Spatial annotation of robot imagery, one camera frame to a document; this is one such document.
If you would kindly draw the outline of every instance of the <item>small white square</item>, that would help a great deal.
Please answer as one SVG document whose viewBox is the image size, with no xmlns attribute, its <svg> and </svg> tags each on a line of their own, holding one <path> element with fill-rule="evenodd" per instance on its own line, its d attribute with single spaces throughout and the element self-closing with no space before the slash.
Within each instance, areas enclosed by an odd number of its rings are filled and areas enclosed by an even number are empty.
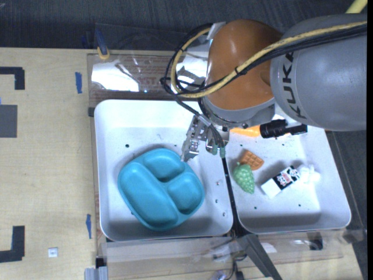
<svg viewBox="0 0 373 280">
<path fill-rule="evenodd" d="M 58 248 L 48 248 L 48 257 L 58 257 Z"/>
</svg>

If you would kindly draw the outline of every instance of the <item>dark background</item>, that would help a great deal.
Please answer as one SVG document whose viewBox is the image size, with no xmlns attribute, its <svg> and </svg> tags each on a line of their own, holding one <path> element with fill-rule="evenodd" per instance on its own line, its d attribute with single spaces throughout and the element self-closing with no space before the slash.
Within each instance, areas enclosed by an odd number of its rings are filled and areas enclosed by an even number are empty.
<svg viewBox="0 0 373 280">
<path fill-rule="evenodd" d="M 0 47 L 84 48 L 96 24 L 188 32 L 210 22 L 255 19 L 285 32 L 344 13 L 354 0 L 0 0 Z M 341 179 L 350 183 L 351 228 L 367 229 L 367 133 L 328 132 Z M 368 278 L 367 238 L 353 243 Z"/>
</svg>

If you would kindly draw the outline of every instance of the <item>blue divided tray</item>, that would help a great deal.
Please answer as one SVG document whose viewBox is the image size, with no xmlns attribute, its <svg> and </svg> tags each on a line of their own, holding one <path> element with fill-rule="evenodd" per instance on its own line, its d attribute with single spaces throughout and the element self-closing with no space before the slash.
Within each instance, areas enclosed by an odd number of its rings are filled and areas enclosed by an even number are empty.
<svg viewBox="0 0 373 280">
<path fill-rule="evenodd" d="M 118 189 L 139 221 L 156 231 L 180 225 L 205 199 L 194 171 L 166 148 L 153 149 L 126 164 L 118 176 Z"/>
</svg>

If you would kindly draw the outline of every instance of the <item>gray square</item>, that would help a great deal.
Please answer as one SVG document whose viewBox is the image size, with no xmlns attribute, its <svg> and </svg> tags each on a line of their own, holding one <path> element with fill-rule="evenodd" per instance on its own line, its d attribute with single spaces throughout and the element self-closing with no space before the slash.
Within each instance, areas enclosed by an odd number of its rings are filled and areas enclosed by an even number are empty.
<svg viewBox="0 0 373 280">
<path fill-rule="evenodd" d="M 17 105 L 0 105 L 0 138 L 17 138 Z"/>
</svg>

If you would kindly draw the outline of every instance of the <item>table top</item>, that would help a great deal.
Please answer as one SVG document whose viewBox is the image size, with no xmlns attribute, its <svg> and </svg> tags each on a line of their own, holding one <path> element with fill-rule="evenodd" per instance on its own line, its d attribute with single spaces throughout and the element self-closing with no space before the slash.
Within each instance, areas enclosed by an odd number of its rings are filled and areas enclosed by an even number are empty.
<svg viewBox="0 0 373 280">
<path fill-rule="evenodd" d="M 17 138 L 0 138 L 0 250 L 10 250 L 13 226 L 25 229 L 24 257 L 0 263 L 1 279 L 83 279 L 85 268 L 95 265 L 89 53 L 96 51 L 0 48 L 0 67 L 25 71 L 24 90 L 15 90 L 14 75 L 0 75 L 1 105 L 17 105 Z M 79 74 L 81 93 L 76 86 Z M 58 248 L 57 257 L 48 255 L 51 248 Z M 340 249 L 343 256 L 338 258 L 299 260 L 276 268 L 286 279 L 362 279 L 352 246 L 342 244 Z M 250 279 L 263 278 L 256 267 L 243 272 Z M 146 279 L 211 276 L 204 272 Z"/>
</svg>

